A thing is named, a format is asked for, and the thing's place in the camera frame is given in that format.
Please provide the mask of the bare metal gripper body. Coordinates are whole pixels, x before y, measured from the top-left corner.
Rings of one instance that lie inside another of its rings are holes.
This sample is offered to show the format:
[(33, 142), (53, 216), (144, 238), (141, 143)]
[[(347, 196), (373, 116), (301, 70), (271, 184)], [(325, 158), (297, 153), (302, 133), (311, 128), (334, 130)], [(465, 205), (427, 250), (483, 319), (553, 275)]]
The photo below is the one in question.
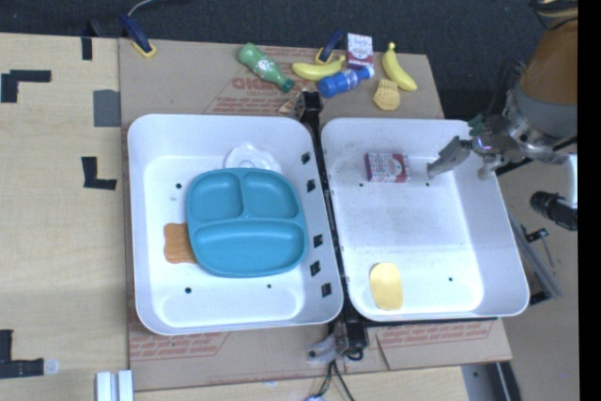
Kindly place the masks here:
[(557, 146), (571, 138), (568, 105), (507, 105), (500, 115), (479, 115), (469, 122), (472, 148), (499, 164), (528, 159), (560, 164)]

